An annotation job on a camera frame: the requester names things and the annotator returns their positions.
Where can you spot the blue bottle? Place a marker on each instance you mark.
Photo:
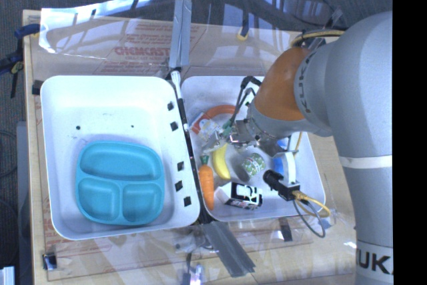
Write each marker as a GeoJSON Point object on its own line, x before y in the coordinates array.
{"type": "Point", "coordinates": [278, 165]}

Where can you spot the brown cardboard board red print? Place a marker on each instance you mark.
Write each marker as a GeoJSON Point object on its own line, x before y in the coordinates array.
{"type": "Point", "coordinates": [146, 50]}

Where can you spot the blue divided plate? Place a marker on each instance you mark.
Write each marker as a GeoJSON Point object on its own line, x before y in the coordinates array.
{"type": "Point", "coordinates": [120, 183]}

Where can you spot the black cylinder on white bracket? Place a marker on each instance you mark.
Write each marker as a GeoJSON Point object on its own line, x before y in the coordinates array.
{"type": "Point", "coordinates": [283, 185]}

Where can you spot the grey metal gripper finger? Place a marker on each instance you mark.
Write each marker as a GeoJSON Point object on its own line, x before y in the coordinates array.
{"type": "Point", "coordinates": [213, 146]}
{"type": "Point", "coordinates": [223, 135]}

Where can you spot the white plastic tray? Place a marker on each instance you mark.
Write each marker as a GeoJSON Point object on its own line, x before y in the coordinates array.
{"type": "Point", "coordinates": [110, 103]}
{"type": "Point", "coordinates": [213, 93]}

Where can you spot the black and white carton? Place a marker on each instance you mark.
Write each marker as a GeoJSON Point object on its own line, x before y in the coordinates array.
{"type": "Point", "coordinates": [245, 195]}

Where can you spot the orange carrot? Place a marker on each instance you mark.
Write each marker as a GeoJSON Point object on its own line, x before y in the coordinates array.
{"type": "Point", "coordinates": [207, 183]}

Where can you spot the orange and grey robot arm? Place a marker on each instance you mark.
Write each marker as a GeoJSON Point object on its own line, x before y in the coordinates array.
{"type": "Point", "coordinates": [350, 83]}

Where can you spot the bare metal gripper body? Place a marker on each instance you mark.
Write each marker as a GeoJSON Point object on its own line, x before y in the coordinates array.
{"type": "Point", "coordinates": [247, 135]}

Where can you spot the yellow banana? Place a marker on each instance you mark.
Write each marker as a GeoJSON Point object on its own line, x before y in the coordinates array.
{"type": "Point", "coordinates": [221, 163]}

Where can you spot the orange sausage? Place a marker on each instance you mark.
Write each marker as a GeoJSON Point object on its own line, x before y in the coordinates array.
{"type": "Point", "coordinates": [218, 109]}

